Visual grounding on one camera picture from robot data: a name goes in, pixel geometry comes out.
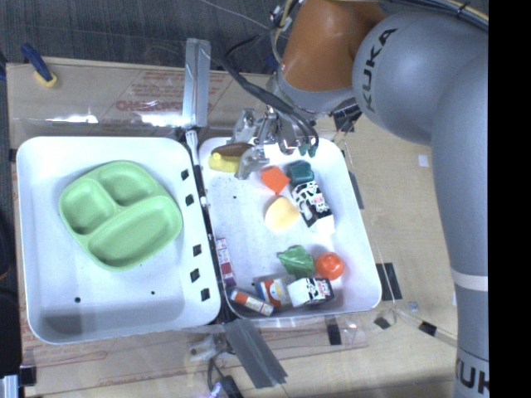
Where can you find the orange cube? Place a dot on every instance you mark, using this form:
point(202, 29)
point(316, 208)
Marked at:
point(275, 179)

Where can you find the green toy lettuce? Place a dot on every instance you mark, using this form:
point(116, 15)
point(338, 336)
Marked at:
point(296, 261)

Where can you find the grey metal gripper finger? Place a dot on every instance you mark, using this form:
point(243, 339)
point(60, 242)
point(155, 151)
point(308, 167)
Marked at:
point(251, 162)
point(242, 129)

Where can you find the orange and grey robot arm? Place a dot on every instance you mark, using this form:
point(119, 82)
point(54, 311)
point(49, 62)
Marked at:
point(419, 77)

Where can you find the brown cardboard board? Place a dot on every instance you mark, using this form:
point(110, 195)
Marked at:
point(103, 81)

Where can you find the yellow and brown toy bread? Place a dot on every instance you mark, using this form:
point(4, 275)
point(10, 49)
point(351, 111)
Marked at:
point(224, 162)

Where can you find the small cow print carton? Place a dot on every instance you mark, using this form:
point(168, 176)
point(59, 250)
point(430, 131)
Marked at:
point(310, 292)

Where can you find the green divided plate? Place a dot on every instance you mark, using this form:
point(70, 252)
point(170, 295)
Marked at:
point(124, 226)

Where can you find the large cow print carton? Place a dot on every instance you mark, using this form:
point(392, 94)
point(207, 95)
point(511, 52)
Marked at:
point(313, 203)

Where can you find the orange toy tomato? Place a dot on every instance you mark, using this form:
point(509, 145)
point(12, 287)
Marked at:
point(329, 266)

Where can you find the pale yellow toy food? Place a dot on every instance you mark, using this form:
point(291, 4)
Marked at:
point(281, 215)

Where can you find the white plastic tray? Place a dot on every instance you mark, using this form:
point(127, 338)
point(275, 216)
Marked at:
point(249, 226)
point(54, 263)

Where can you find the blue orange white carton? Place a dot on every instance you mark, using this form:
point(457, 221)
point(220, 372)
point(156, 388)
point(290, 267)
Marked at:
point(273, 292)

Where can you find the orange and white packet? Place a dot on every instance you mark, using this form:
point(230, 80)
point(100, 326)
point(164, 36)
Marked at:
point(251, 302)

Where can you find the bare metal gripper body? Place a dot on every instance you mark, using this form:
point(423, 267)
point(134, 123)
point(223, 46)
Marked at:
point(276, 133)

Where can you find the dark green block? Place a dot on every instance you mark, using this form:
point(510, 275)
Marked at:
point(300, 172)

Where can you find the purple and white packet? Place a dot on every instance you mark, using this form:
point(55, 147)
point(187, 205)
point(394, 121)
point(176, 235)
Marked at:
point(225, 263)

